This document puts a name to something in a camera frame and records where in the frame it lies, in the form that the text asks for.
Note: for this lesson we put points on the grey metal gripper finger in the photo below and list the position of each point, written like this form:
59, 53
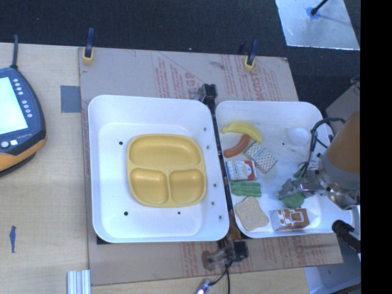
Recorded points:
286, 190

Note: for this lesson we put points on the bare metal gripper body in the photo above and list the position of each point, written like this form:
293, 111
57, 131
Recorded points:
333, 191

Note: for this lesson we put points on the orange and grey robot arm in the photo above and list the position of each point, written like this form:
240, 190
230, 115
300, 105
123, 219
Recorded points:
346, 145

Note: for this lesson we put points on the green round toy food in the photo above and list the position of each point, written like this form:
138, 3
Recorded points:
293, 201

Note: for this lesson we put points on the orange and white carton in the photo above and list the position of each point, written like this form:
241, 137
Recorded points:
291, 219

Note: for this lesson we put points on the green pea pod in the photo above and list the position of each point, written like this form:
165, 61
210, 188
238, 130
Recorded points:
245, 189

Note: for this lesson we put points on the white carton with yellow pattern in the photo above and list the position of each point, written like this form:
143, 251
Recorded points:
260, 157

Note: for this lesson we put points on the beige bread slice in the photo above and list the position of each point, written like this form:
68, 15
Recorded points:
251, 213

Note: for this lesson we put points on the white and red carton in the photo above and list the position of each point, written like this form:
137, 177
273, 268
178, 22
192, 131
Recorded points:
240, 170

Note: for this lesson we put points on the white egg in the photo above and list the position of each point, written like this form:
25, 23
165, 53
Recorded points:
298, 136

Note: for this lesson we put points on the orange sausage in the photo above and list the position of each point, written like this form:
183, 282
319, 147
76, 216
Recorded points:
237, 148

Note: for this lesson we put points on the thin black and white rod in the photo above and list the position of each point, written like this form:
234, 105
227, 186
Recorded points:
221, 158

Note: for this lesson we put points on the white plastic tray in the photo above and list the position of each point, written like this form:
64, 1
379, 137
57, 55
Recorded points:
275, 118
113, 164

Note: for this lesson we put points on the yellow banana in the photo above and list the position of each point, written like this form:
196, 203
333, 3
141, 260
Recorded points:
245, 129

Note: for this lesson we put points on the yellow divided plate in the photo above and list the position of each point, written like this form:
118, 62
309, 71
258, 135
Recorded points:
165, 170

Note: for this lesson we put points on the brown cardboard board red print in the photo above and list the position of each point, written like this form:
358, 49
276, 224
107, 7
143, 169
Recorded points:
183, 69

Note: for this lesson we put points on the black cylinder on white bracket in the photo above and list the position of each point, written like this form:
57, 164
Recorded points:
344, 230

